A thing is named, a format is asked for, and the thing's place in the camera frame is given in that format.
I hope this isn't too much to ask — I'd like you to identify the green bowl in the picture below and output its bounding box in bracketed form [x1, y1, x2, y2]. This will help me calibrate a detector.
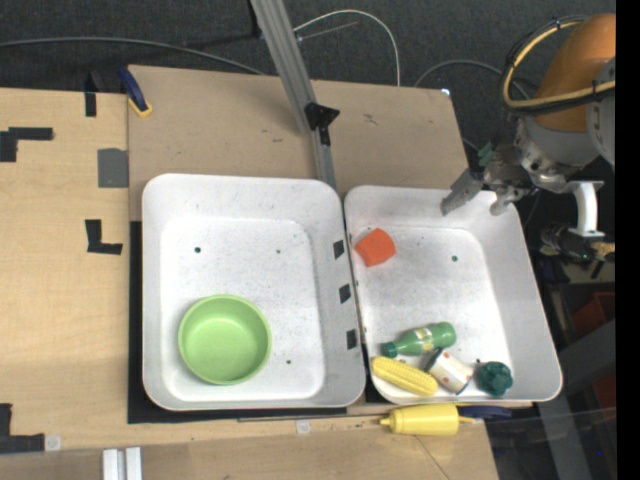
[177, 293, 274, 387]

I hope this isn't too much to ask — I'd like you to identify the white can with red dots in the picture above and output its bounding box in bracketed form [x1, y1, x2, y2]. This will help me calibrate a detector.
[425, 347, 475, 396]

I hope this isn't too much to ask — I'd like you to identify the black cylinder on white bracket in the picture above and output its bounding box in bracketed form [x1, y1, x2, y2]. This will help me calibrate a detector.
[539, 180, 607, 260]

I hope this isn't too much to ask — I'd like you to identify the orange cube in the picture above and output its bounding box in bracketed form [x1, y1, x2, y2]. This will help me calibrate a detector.
[353, 226, 398, 269]

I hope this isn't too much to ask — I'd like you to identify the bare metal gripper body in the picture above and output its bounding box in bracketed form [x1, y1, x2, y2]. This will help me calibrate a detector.
[481, 136, 570, 197]

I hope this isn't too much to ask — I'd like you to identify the yellow corn cob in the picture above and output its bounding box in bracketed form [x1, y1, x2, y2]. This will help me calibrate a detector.
[370, 355, 440, 398]

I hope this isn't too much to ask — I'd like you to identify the green broccoli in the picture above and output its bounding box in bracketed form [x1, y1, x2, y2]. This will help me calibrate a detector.
[473, 360, 515, 398]

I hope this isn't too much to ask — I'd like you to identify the green bottle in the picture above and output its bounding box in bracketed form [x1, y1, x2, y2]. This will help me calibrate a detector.
[380, 321, 458, 360]

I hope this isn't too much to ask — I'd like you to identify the yellow squeeze bottle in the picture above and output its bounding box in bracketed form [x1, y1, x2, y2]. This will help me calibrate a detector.
[378, 402, 477, 438]

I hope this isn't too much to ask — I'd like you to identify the white plastic tray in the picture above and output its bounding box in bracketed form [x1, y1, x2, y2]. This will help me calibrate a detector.
[343, 184, 565, 406]
[141, 172, 367, 412]

